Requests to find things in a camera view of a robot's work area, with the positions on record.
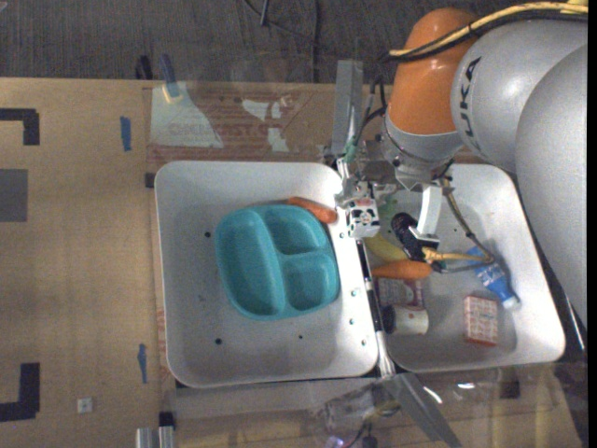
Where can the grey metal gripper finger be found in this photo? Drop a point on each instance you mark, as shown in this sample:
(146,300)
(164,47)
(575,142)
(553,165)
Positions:
(365,193)
(346,180)

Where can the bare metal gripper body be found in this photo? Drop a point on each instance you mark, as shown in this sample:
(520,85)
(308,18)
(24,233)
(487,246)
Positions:
(380,168)

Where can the white carton with black spots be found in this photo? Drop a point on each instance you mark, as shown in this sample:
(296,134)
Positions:
(364,217)

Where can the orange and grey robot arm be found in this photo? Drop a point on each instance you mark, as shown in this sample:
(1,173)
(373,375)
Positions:
(508,110)

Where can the pale green broccoli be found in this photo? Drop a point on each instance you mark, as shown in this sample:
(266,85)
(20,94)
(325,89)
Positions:
(387,208)

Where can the orange carrot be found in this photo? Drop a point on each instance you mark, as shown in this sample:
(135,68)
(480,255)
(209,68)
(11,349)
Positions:
(403,270)
(315,208)

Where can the yellow banana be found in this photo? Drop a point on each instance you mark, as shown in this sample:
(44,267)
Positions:
(382,247)

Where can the pink and white packet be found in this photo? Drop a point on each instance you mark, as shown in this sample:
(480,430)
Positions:
(396,291)

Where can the thin black and white rod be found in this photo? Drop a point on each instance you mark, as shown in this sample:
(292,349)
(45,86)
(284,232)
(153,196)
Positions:
(373,303)

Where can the teal divided plate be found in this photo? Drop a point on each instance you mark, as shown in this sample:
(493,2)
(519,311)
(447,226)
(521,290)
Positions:
(261,259)

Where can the white can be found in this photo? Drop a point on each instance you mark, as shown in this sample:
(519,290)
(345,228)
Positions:
(412,320)

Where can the blue clear plastic bottle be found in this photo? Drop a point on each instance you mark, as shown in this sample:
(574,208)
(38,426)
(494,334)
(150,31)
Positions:
(494,278)

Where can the red and white carton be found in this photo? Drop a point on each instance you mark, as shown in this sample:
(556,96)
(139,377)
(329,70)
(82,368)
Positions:
(481,320)

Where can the white plastic tray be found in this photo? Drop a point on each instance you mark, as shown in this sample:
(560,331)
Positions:
(261,357)
(527,325)

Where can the small white square block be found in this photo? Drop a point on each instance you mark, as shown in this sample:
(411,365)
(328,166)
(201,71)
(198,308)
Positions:
(84,405)

